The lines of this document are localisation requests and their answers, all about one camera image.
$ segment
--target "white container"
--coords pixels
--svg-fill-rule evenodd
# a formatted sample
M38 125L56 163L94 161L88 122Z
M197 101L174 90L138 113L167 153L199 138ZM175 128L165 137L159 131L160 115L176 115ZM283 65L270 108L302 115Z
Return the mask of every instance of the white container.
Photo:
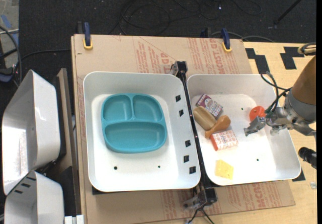
M62 224L61 186L31 171L6 197L5 224Z
M205 130L196 122L205 169L209 179L221 186L293 179L301 165L287 129L272 136L265 126L245 136L249 112L256 106L267 108L276 99L274 88L259 74L196 74L188 78L187 87L192 109L203 93L223 106L221 115L231 119L229 129L237 136L238 146L215 151ZM215 176L216 160L234 167L233 179Z
M8 195L31 170L57 159L59 151L56 89L29 70L2 120L5 194Z
M163 110L168 136L152 152L123 154L104 142L101 108L110 95L153 96ZM89 179L103 192L188 189L200 180L200 167L184 88L170 74L92 72L84 79Z

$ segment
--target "yellow sponge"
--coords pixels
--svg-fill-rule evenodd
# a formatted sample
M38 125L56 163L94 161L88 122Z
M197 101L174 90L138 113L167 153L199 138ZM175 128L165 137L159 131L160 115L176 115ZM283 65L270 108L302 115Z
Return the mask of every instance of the yellow sponge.
M216 161L216 176L232 179L233 166L223 160Z

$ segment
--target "cardboard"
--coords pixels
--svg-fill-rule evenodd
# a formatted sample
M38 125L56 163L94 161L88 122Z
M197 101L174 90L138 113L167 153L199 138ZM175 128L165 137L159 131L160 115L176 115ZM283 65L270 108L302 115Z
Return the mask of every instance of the cardboard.
M88 178L83 79L92 71L169 73L177 60L187 62L188 76L196 73L253 73L255 67L247 58L244 44L241 40L231 40L232 52L226 53L222 49L222 39L92 35L93 49L85 50L83 38L83 35L76 34L71 38L71 44L80 200L86 223L132 224L191 218L194 210L183 208L183 202L192 197L191 190L93 194ZM215 190L218 202L205 208L209 215L224 217L223 213L295 205L289 181L218 187ZM171 223L182 223L182 220Z

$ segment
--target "red and white box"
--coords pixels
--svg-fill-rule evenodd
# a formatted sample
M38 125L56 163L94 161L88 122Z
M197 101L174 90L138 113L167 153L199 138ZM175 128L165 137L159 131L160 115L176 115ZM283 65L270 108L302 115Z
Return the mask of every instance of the red and white box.
M238 140L232 130L214 133L210 136L215 151L224 150L238 145Z
M204 107L214 117L217 117L222 110L222 106L211 99L207 94L203 94L196 103L196 106Z

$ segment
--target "blue plate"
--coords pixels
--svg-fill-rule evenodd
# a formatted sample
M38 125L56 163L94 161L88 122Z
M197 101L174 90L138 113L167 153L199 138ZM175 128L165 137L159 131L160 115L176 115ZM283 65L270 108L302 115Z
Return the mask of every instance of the blue plate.
M159 149L167 126L159 102L146 94L114 94L102 105L106 146L118 153L145 153Z

